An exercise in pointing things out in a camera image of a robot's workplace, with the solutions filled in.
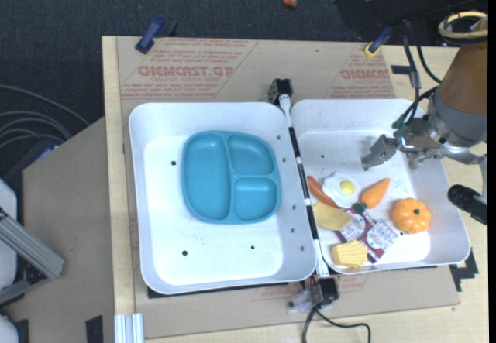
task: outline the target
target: orange pumpkin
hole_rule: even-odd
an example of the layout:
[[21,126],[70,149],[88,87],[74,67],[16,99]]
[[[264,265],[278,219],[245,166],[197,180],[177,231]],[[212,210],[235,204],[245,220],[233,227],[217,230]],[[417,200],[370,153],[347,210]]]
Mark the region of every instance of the orange pumpkin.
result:
[[393,221],[403,231],[419,233],[429,228],[431,212],[424,203],[414,198],[399,200],[394,206]]

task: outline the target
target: toy carrot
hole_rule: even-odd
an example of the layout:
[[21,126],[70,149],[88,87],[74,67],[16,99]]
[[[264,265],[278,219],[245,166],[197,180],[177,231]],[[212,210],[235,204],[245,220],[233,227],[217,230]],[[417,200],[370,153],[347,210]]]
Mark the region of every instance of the toy carrot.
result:
[[367,205],[367,208],[374,208],[378,205],[386,194],[391,178],[384,178],[372,185],[362,193],[360,201]]
[[319,201],[321,201],[324,204],[330,205],[331,207],[340,208],[340,206],[337,205],[331,197],[329,197],[327,194],[324,193],[322,187],[319,185],[319,182],[317,182],[317,180],[314,177],[308,175],[307,181],[308,181],[308,189],[310,190],[310,193],[316,196],[319,199]]

